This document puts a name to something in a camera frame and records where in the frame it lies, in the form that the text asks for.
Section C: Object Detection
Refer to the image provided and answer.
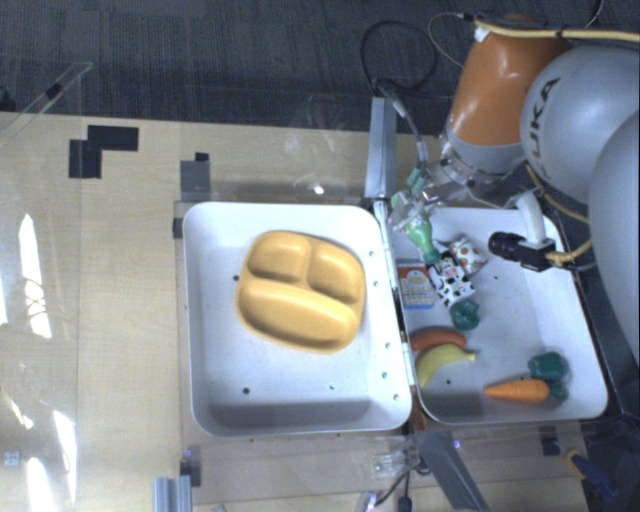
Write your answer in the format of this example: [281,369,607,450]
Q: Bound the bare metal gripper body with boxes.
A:
[398,163,482,215]

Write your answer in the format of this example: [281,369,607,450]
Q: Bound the clear bottle with green cap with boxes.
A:
[389,199,444,266]

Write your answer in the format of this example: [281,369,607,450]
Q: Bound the white carton with fruit print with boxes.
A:
[447,235,487,275]

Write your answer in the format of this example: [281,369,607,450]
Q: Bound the black and white cow carton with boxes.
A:
[428,254,477,307]

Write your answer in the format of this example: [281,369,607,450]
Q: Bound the red and blue packet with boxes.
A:
[397,259,439,311]

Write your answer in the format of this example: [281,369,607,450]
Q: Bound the green broccoli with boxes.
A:
[448,298,481,331]
[528,351,568,382]

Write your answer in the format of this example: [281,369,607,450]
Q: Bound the orange sausage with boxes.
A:
[409,327,467,353]

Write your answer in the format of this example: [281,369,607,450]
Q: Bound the white plastic tray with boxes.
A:
[181,201,414,439]
[387,202,610,426]

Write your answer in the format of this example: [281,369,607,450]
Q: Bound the yellow banana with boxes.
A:
[414,343,477,390]

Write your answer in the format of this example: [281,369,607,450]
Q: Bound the yellow divided plate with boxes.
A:
[234,229,368,356]

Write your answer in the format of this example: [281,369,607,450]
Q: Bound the orange carrot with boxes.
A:
[483,378,569,404]

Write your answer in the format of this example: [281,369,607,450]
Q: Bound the black cylinder on white bracket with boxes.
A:
[487,191,557,274]

